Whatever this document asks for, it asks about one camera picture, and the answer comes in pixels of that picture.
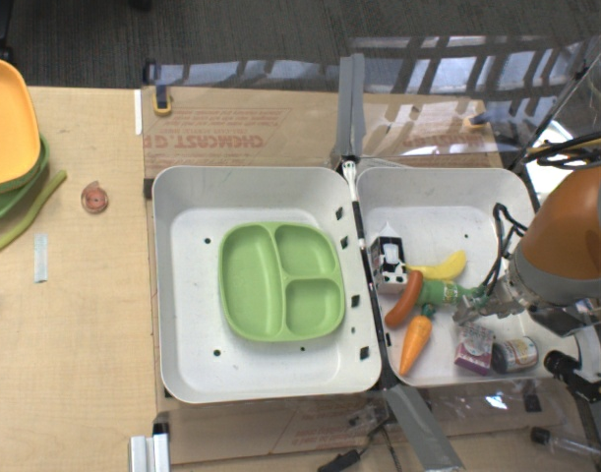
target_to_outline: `can label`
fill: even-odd
[[[538,349],[529,337],[505,341],[498,346],[506,360],[508,373],[522,371],[538,363]]]

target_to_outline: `white plastic tray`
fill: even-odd
[[[160,370],[173,396],[197,404],[362,392],[376,383],[379,346],[350,195],[339,175],[316,167],[177,166],[156,177],[152,196]],[[309,223],[331,238],[346,302],[335,332],[271,343],[232,331],[219,295],[219,242],[251,221]]]
[[[413,265],[432,266],[462,249],[468,262],[455,282],[465,287],[479,285],[496,258],[494,204],[505,205],[512,217],[525,225],[534,216],[525,185],[504,169],[369,168],[359,175],[357,189],[368,245],[388,222],[402,238],[405,260]],[[511,250],[517,241],[514,237]],[[379,294],[383,316],[397,298],[398,295]],[[490,328],[499,341],[531,337],[539,350],[539,366],[506,375],[491,372],[484,377],[472,373],[453,363],[458,343],[458,326],[451,317],[454,311],[454,306],[449,306],[434,315],[429,342],[409,373],[400,377],[405,383],[426,387],[494,379],[551,378],[542,362],[549,351],[557,349],[577,358],[575,339],[559,338],[526,312],[501,320],[493,316],[477,323]],[[417,313],[419,310],[414,310],[411,317]],[[390,362],[397,376],[408,322],[397,329],[385,329],[390,335]]]

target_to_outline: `purple carton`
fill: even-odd
[[[486,376],[492,362],[494,339],[495,334],[489,328],[478,324],[465,324],[459,330],[454,363]]]

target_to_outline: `tin can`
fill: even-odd
[[[491,367],[498,374],[524,371],[536,364],[538,349],[527,336],[493,343]]]

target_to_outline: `yellow plate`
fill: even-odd
[[[22,185],[26,175],[30,179],[39,154],[40,136],[25,80],[0,60],[0,186]]]

